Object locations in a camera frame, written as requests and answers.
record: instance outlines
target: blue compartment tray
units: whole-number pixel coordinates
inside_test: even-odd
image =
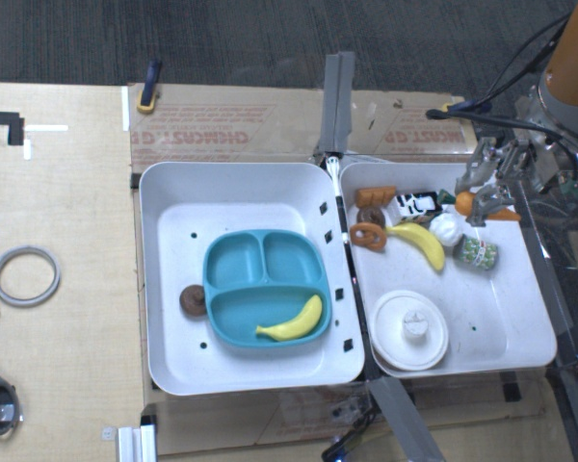
[[[293,231],[248,230],[217,238],[205,253],[203,288],[214,331],[234,346],[294,346],[316,339],[329,326],[322,259],[307,238]],[[323,301],[323,312],[307,335],[276,341],[255,334],[257,325],[291,320],[313,295]]]

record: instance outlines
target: green can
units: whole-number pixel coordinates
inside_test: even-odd
[[[454,247],[453,255],[468,266],[490,270],[496,264],[499,250],[496,244],[464,235]]]

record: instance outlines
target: yellow banana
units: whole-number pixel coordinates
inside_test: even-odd
[[[299,339],[315,328],[322,312],[321,298],[319,295],[313,295],[293,319],[269,327],[257,325],[255,333],[267,335],[276,341]]]
[[[445,265],[445,252],[438,238],[424,226],[416,222],[401,222],[395,226],[385,226],[388,234],[393,234],[419,247],[435,270]]]

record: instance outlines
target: toy pretzel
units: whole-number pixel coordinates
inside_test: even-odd
[[[381,250],[387,243],[385,230],[373,222],[358,222],[349,229],[351,242],[371,250]]]

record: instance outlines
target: dark background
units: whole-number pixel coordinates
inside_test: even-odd
[[[143,82],[158,57],[165,83],[317,89],[326,54],[355,51],[355,90],[476,97],[525,39],[577,2],[0,0],[0,82],[125,85]],[[495,108],[513,115],[536,80]]]

